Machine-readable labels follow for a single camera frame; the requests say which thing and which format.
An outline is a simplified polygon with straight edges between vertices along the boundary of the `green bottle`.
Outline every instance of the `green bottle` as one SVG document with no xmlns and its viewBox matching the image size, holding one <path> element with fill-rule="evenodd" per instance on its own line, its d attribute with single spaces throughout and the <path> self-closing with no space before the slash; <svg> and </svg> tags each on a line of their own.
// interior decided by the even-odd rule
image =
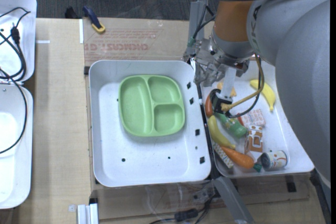
<svg viewBox="0 0 336 224">
<path fill-rule="evenodd" d="M 247 128 L 242 126 L 236 118 L 228 118 L 224 114 L 215 113 L 215 116 L 219 118 L 222 126 L 227 132 L 237 138 L 243 137 L 247 133 Z"/>
</svg>

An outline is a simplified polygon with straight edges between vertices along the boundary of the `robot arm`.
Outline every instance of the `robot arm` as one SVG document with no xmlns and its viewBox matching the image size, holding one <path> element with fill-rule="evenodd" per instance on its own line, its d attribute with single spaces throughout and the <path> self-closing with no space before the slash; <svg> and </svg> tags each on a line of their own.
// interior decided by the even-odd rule
<svg viewBox="0 0 336 224">
<path fill-rule="evenodd" d="M 227 93 L 253 54 L 275 66 L 286 117 L 331 187 L 330 0 L 221 0 L 211 36 L 194 41 L 186 53 L 195 83 L 209 87 L 225 77 L 228 85 L 214 97 L 214 109 L 232 103 Z"/>
</svg>

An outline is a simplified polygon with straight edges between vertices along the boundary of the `wooden table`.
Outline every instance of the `wooden table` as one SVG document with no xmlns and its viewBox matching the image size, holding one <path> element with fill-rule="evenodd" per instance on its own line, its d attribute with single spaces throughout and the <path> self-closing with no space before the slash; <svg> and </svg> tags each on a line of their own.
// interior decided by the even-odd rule
<svg viewBox="0 0 336 224">
<path fill-rule="evenodd" d="M 79 33 L 77 19 L 36 20 L 35 72 L 25 83 L 34 97 L 32 185 L 28 198 L 13 210 L 13 224 L 75 224 L 76 205 L 89 202 L 89 104 Z M 306 184 L 307 199 L 247 208 L 257 223 L 325 223 L 316 190 L 309 181 Z M 155 219 L 102 223 L 146 224 Z M 212 209 L 203 223 L 235 222 L 226 208 L 218 208 Z"/>
</svg>

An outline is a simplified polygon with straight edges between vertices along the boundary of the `green plate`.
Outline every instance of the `green plate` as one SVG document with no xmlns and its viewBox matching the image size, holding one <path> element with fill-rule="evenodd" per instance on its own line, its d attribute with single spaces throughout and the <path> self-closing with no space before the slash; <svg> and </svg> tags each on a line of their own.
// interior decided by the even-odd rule
<svg viewBox="0 0 336 224">
<path fill-rule="evenodd" d="M 178 132 L 184 125 L 181 91 L 169 77 L 126 77 L 119 85 L 118 100 L 122 125 L 133 135 L 169 135 Z"/>
</svg>

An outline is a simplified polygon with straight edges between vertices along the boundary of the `black connector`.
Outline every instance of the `black connector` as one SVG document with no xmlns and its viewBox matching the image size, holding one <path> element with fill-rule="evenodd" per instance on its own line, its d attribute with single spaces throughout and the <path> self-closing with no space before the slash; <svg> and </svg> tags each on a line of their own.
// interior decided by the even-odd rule
<svg viewBox="0 0 336 224">
<path fill-rule="evenodd" d="M 188 211 L 182 211 L 182 212 L 175 213 L 174 218 L 177 222 L 181 222 L 186 219 L 195 218 L 197 216 L 198 216 L 198 211 L 195 208 L 193 208 Z"/>
<path fill-rule="evenodd" d="M 15 44 L 16 44 L 17 46 L 19 46 L 19 45 L 20 45 L 20 33 L 19 33 L 19 30 L 17 29 L 16 26 L 13 26 L 13 27 L 11 28 L 10 34 L 11 34 L 11 36 L 12 36 L 12 38 L 13 38 Z"/>
</svg>

